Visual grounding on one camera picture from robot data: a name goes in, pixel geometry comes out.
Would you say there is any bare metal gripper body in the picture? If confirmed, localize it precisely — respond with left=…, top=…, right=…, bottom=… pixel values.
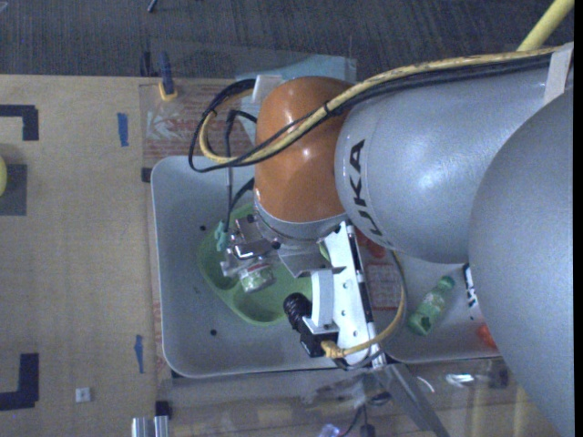
left=221, top=213, right=282, bottom=266

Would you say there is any green and white small can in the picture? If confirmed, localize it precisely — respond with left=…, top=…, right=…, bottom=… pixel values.
left=239, top=263, right=278, bottom=294

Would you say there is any green divided plate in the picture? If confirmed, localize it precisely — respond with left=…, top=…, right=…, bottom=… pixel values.
left=196, top=202, right=330, bottom=327

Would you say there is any red and white packet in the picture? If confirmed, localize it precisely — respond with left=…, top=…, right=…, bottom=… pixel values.
left=363, top=263, right=404, bottom=313

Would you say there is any green plastic bottle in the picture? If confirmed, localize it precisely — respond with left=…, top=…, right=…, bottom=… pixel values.
left=405, top=275, right=457, bottom=337

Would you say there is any black and white carton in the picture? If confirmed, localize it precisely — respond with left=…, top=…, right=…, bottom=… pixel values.
left=461, top=263, right=480, bottom=310

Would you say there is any orange toy food piece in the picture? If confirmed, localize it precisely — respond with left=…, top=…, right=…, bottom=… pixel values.
left=476, top=324, right=498, bottom=351

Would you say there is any black cylinder on white bracket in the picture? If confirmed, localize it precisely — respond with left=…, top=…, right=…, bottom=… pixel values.
left=281, top=223, right=388, bottom=369

